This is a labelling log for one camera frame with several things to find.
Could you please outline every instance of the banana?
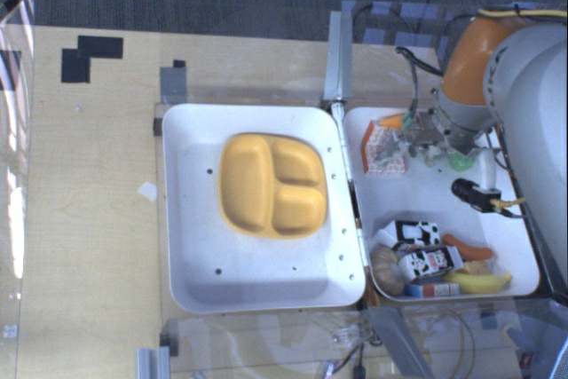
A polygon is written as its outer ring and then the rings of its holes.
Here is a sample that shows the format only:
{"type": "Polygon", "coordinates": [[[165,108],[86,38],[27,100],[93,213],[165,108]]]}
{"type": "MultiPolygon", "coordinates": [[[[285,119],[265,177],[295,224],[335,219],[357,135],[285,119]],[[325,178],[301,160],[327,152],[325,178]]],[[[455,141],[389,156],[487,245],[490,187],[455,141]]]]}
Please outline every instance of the banana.
{"type": "Polygon", "coordinates": [[[444,281],[458,283],[464,294],[494,294],[511,281],[511,275],[467,275],[465,273],[447,273],[444,281]]]}

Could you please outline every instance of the white tray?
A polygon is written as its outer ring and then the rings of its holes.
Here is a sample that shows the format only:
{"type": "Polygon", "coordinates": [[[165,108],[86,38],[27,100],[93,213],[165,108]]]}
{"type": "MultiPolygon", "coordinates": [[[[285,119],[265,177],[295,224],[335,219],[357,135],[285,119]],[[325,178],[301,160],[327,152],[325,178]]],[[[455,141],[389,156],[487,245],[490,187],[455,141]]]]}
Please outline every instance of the white tray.
{"type": "MultiPolygon", "coordinates": [[[[472,297],[525,296],[531,294],[540,280],[539,267],[534,257],[525,223],[497,214],[482,214],[460,201],[451,192],[457,178],[479,181],[478,164],[458,173],[447,161],[437,162],[429,168],[423,159],[405,157],[406,173],[398,176],[372,176],[363,171],[360,147],[370,121],[404,112],[400,109],[359,107],[345,116],[345,130],[349,143],[353,177],[359,201],[359,212],[367,247],[371,251],[377,244],[378,230],[393,219],[430,221],[438,224],[440,233],[452,233],[474,246],[489,246],[495,256],[488,261],[492,272],[509,272],[513,279],[499,294],[460,295],[436,297],[460,299],[472,297]]],[[[502,199],[516,199],[508,173],[497,167],[496,187],[502,199]]],[[[392,297],[407,301],[415,297],[392,297]]]]}
{"type": "Polygon", "coordinates": [[[189,312],[345,306],[365,274],[334,120],[311,107],[179,105],[163,118],[170,288],[189,312]],[[228,227],[217,206],[225,142],[240,133],[297,138],[318,151],[327,215],[313,235],[260,239],[228,227]]]}

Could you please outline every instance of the yellow cable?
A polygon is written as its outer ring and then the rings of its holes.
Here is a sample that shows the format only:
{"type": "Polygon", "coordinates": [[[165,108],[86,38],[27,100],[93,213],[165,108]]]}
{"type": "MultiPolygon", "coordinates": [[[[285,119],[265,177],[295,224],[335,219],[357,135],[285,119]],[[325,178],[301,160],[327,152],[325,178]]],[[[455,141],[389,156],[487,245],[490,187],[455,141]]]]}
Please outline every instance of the yellow cable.
{"type": "Polygon", "coordinates": [[[487,10],[480,8],[477,13],[487,18],[510,18],[512,16],[555,16],[557,18],[568,18],[568,14],[562,10],[487,10]]]}
{"type": "Polygon", "coordinates": [[[495,210],[500,211],[506,209],[507,207],[513,207],[514,205],[522,204],[525,202],[525,198],[518,198],[514,201],[502,201],[501,199],[491,199],[490,203],[495,207],[495,210]]]}

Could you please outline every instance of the yellow plate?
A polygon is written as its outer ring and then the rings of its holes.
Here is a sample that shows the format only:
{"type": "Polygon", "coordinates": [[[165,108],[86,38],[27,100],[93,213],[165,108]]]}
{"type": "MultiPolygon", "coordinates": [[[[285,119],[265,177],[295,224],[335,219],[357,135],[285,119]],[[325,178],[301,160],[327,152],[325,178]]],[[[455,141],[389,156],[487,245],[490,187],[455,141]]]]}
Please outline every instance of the yellow plate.
{"type": "Polygon", "coordinates": [[[296,139],[235,136],[225,144],[218,175],[221,215],[239,233],[297,239],[315,233],[325,220],[323,164],[296,139]]]}

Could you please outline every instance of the table surface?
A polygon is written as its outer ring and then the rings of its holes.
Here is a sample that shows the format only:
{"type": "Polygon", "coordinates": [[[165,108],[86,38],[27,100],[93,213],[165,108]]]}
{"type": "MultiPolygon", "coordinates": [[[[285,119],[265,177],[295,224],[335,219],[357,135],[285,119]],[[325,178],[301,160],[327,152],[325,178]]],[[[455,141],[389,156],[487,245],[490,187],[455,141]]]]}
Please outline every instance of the table surface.
{"type": "MultiPolygon", "coordinates": [[[[355,91],[376,86],[377,62],[400,67],[391,54],[356,46],[353,79],[363,85],[355,91]]],[[[152,125],[160,67],[186,61],[190,99],[237,99],[244,93],[255,100],[277,93],[272,102],[279,103],[301,95],[317,100],[326,58],[326,43],[35,28],[19,379],[133,377],[137,348],[157,347],[162,329],[158,204],[138,189],[158,183],[152,125]],[[61,50],[75,49],[79,35],[122,37],[123,57],[93,59],[91,83],[61,83],[61,50]]],[[[377,99],[386,101],[389,93],[403,99],[411,89],[406,66],[385,74],[377,99]]],[[[384,348],[365,355],[367,371],[397,377],[384,348]]],[[[451,362],[455,352],[439,355],[451,362]]],[[[477,355],[477,361],[487,357],[493,371],[501,368],[499,377],[519,377],[514,351],[477,355]]],[[[319,366],[318,360],[234,367],[206,377],[307,378],[319,366]]],[[[343,374],[350,377],[351,370],[343,374]]]]}

